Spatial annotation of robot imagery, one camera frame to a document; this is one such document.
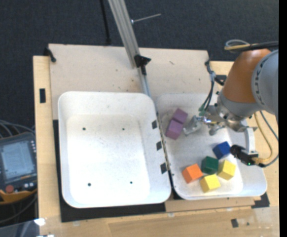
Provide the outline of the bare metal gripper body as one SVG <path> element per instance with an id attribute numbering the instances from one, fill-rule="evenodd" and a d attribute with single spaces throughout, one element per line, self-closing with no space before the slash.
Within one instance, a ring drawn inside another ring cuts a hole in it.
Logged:
<path id="1" fill-rule="evenodd" d="M 208 127 L 210 124 L 218 124 L 220 129 L 229 127 L 235 132 L 244 132 L 247 128 L 242 123 L 243 117 L 233 114 L 221 105 L 209 105 L 205 110 L 201 110 L 199 115 Z"/>

